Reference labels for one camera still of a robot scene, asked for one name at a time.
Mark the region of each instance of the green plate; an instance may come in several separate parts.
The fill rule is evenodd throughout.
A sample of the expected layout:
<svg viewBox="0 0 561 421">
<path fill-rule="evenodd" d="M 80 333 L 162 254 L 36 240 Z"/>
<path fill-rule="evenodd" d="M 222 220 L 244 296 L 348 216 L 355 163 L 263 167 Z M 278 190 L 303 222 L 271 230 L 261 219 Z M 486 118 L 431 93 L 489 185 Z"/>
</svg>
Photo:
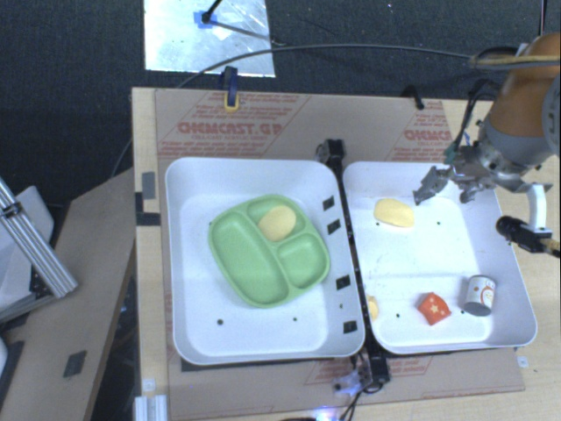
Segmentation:
<svg viewBox="0 0 561 421">
<path fill-rule="evenodd" d="M 279 205 L 295 212 L 296 225 L 284 240 L 272 242 L 257 223 Z M 223 212 L 210 224 L 209 245 L 226 280 L 257 307 L 274 307 L 296 298 L 330 270 L 321 236 L 300 207 L 285 196 L 260 196 Z"/>
</svg>

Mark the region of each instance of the yellow object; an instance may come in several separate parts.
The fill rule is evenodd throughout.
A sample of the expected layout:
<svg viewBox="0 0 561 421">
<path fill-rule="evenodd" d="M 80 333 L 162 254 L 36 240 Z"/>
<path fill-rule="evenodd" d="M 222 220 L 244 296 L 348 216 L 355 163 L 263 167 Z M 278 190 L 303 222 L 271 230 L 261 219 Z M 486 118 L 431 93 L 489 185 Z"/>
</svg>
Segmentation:
<svg viewBox="0 0 561 421">
<path fill-rule="evenodd" d="M 236 102 L 233 106 L 228 105 L 228 92 L 224 94 L 224 108 L 226 112 L 236 112 L 239 109 L 239 95 L 236 95 Z"/>
<path fill-rule="evenodd" d="M 383 223 L 403 228 L 410 228 L 415 224 L 413 209 L 393 198 L 379 200 L 374 208 L 374 216 Z"/>
<path fill-rule="evenodd" d="M 280 242 L 294 230 L 296 213 L 288 206 L 275 206 L 263 216 L 257 226 L 266 239 Z"/>
<path fill-rule="evenodd" d="M 368 312 L 370 313 L 370 320 L 374 321 L 378 317 L 378 303 L 374 296 L 367 295 L 366 301 L 368 302 Z"/>
</svg>

